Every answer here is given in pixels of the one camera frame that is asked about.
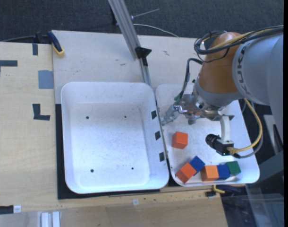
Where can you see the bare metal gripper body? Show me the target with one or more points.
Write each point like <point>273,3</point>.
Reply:
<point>193,106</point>

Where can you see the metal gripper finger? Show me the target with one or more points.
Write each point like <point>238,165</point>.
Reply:
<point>170,115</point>
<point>192,120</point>

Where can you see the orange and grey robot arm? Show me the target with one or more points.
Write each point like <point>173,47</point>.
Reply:
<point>257,70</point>

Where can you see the orange cube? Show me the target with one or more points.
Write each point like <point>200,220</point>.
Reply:
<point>186,172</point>
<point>209,173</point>
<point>180,139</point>

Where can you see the white plastic tray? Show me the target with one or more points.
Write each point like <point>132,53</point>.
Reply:
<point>111,138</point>
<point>200,148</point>

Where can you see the blue cube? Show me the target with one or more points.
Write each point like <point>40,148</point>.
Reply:
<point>223,171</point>
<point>197,163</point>

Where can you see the green cube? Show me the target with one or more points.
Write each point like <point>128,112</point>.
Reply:
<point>233,167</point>

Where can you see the black cylinder on white bracket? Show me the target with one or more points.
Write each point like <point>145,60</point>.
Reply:
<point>218,144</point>

